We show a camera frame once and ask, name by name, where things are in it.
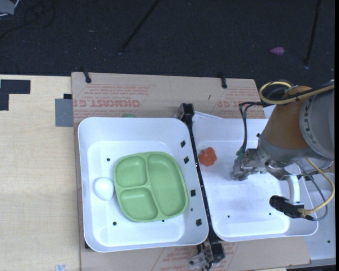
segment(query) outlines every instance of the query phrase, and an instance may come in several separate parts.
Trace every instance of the green plate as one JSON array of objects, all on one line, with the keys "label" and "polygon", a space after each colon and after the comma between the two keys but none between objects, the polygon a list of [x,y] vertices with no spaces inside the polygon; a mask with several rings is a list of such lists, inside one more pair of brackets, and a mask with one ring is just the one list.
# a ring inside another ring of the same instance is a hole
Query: green plate
[{"label": "green plate", "polygon": [[119,159],[114,187],[122,212],[132,221],[152,222],[183,213],[188,204],[182,172],[164,152],[142,152]]}]

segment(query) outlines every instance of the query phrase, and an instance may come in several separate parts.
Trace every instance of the black carpet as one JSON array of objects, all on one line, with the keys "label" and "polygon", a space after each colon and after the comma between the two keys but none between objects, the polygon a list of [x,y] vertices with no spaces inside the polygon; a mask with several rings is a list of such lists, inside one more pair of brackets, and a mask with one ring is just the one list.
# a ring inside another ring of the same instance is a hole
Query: black carpet
[{"label": "black carpet", "polygon": [[334,79],[335,0],[160,0],[128,41],[155,1],[21,0],[0,17],[0,74]]}]

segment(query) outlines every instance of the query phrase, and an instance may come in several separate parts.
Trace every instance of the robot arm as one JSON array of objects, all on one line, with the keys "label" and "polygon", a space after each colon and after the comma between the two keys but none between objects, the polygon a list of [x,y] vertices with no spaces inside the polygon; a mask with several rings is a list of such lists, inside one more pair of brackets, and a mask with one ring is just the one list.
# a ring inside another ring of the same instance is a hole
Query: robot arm
[{"label": "robot arm", "polygon": [[232,178],[242,181],[250,174],[268,172],[278,180],[288,180],[291,200],[283,202],[285,198],[274,196],[270,205],[279,209],[281,202],[281,208],[287,209],[282,211],[292,217],[290,211],[296,213],[301,206],[295,206],[299,201],[296,184],[285,168],[297,164],[303,172],[313,172],[328,168],[334,161],[334,81],[317,90],[290,88],[281,100],[262,96],[267,85],[260,89],[260,97],[276,107],[258,134],[257,148],[240,149],[237,153]]}]

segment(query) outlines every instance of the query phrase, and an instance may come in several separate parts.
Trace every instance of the egg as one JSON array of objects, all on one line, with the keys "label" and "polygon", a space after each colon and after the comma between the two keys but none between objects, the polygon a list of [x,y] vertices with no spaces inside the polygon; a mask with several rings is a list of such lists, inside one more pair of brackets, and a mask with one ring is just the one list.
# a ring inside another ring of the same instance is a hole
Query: egg
[{"label": "egg", "polygon": [[111,200],[114,193],[114,185],[112,180],[107,177],[96,179],[94,181],[94,193],[102,200]]}]

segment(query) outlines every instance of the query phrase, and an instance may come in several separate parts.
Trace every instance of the orange food toy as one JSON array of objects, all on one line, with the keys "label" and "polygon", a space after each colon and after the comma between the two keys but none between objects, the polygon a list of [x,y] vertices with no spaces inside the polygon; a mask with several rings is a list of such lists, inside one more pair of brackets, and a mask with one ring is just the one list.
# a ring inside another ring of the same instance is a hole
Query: orange food toy
[{"label": "orange food toy", "polygon": [[215,150],[212,147],[208,147],[201,150],[198,154],[199,163],[205,166],[213,165],[217,160]]}]

